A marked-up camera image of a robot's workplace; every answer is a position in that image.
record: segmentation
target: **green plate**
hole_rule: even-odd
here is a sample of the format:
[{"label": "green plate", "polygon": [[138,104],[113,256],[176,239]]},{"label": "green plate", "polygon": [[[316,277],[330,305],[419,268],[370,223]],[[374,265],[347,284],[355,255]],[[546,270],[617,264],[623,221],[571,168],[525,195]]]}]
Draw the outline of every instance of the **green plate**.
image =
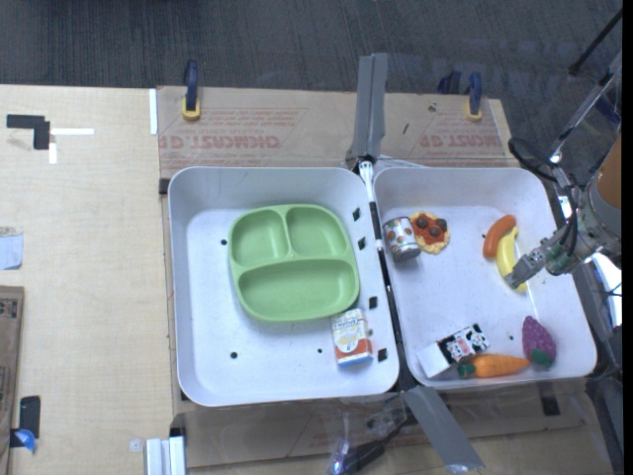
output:
[{"label": "green plate", "polygon": [[240,303],[262,321],[320,319],[358,297],[347,232],[321,206],[286,204],[242,214],[229,231],[228,260]]}]

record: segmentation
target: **toy carrot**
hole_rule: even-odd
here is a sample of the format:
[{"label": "toy carrot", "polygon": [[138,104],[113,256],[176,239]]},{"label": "toy carrot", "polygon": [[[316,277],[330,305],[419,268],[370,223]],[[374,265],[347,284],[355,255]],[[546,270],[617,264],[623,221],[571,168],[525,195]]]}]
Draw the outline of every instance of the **toy carrot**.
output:
[{"label": "toy carrot", "polygon": [[476,376],[492,378],[516,373],[529,366],[530,361],[523,357],[503,355],[500,353],[483,353],[459,364],[457,371],[462,378]]}]

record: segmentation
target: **toy banana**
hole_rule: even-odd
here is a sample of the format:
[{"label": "toy banana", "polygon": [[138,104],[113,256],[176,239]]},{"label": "toy banana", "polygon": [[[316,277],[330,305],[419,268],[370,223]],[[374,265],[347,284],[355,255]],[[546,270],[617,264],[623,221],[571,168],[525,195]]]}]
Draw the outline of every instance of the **toy banana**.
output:
[{"label": "toy banana", "polygon": [[[517,234],[518,228],[514,227],[509,233],[503,235],[498,241],[497,267],[498,272],[501,273],[501,277],[505,277],[506,275],[511,273],[512,268],[516,263],[516,260],[514,258],[514,239],[516,238]],[[525,282],[523,282],[514,290],[516,290],[517,292],[525,292],[527,290],[527,285],[525,284]]]}]

